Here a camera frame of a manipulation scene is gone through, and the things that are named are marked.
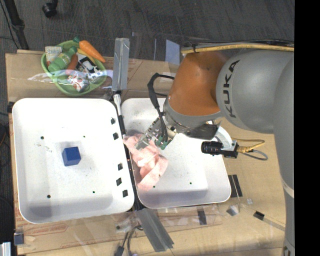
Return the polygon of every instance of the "pink cloth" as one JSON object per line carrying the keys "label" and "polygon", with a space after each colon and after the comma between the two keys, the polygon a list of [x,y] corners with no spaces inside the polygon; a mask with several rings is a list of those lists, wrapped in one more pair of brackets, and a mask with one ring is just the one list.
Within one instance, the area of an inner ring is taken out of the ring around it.
{"label": "pink cloth", "polygon": [[168,160],[160,154],[159,149],[152,140],[150,140],[149,146],[137,150],[135,145],[141,136],[142,134],[126,136],[123,138],[123,143],[129,149],[132,160],[140,167],[141,181],[137,184],[137,187],[148,191],[157,184],[166,171]]}

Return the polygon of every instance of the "blue cube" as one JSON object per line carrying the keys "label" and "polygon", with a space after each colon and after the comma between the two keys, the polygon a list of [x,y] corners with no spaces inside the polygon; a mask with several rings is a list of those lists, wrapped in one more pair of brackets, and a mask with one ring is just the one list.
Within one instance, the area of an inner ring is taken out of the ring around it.
{"label": "blue cube", "polygon": [[75,166],[81,160],[79,148],[77,146],[67,147],[62,152],[64,166]]}

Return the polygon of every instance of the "green basket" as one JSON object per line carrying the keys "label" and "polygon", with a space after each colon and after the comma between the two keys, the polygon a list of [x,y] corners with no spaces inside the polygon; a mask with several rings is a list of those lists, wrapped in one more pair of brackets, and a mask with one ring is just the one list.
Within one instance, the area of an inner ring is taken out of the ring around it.
{"label": "green basket", "polygon": [[[72,40],[62,42],[62,43],[58,44],[57,46],[61,46],[63,52],[67,52],[71,46],[75,46],[75,47],[79,48],[79,44],[72,41]],[[101,63],[101,61],[99,61],[97,59],[94,59],[94,61],[95,61],[95,65],[102,72],[106,70],[105,66]],[[78,92],[71,84],[62,83],[62,81],[67,81],[68,75],[62,73],[61,75],[56,76],[56,75],[49,72],[48,67],[47,67],[46,53],[44,53],[41,57],[41,66],[42,66],[43,70],[46,72],[46,74],[48,75],[48,77],[50,77],[52,79],[52,81],[54,82],[54,84],[59,88],[59,90],[61,92],[63,92],[65,95],[70,96],[70,97],[79,97],[79,96],[85,95],[87,93],[90,93],[94,89],[101,86],[107,79],[107,75],[99,76],[99,78],[96,81],[94,81],[94,82],[89,81],[89,87],[86,91]]]}

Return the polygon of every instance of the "cardboard surface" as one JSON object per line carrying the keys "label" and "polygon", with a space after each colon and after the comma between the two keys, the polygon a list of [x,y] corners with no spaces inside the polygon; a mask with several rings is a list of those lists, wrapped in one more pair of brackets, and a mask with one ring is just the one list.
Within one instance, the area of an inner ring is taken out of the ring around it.
{"label": "cardboard surface", "polygon": [[[65,97],[59,89],[46,80],[41,64],[42,52],[19,50],[6,54],[8,101],[19,99]],[[106,58],[105,66],[112,69],[113,58]],[[128,90],[122,100],[148,97],[147,83],[158,72],[174,76],[178,67],[161,61],[131,59],[128,71]],[[172,81],[158,78],[154,88],[168,92]],[[101,98],[105,91],[97,90],[87,97]],[[173,249],[155,253],[144,232],[136,231],[131,249],[139,255],[230,255],[251,256],[280,255],[286,223],[284,193],[281,185],[278,159],[272,134],[260,134],[235,127],[224,118],[222,126],[238,139],[262,139],[266,144],[259,150],[266,153],[268,161],[259,161],[239,155],[237,159],[224,158],[228,175],[237,175],[242,196],[230,198],[224,203],[203,207],[207,225],[200,225],[198,207],[173,208],[158,212],[159,218],[174,241]],[[12,156],[15,147],[12,117],[9,114]],[[20,214],[18,205],[15,158],[12,157],[15,226],[24,233],[24,244],[18,246],[18,254],[31,256],[53,255],[113,255],[122,243],[124,232],[116,226],[130,218],[131,213],[98,216],[46,224],[32,224]],[[231,216],[227,210],[237,207],[239,213]],[[258,211],[264,219],[254,217]]]}

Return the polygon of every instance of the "dark floor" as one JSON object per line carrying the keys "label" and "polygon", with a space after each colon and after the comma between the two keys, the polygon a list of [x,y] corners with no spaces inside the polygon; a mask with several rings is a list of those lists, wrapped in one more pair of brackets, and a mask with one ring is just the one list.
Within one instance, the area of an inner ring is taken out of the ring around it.
{"label": "dark floor", "polygon": [[[80,36],[104,56],[114,55],[115,38],[130,38],[130,57],[165,60],[166,39],[212,41],[295,40],[294,0],[77,0],[60,1],[57,15],[46,18],[45,0],[15,1],[30,50],[44,51]],[[8,123],[5,53],[21,48],[0,0],[0,123]],[[14,232],[9,138],[0,146],[0,244]]]}

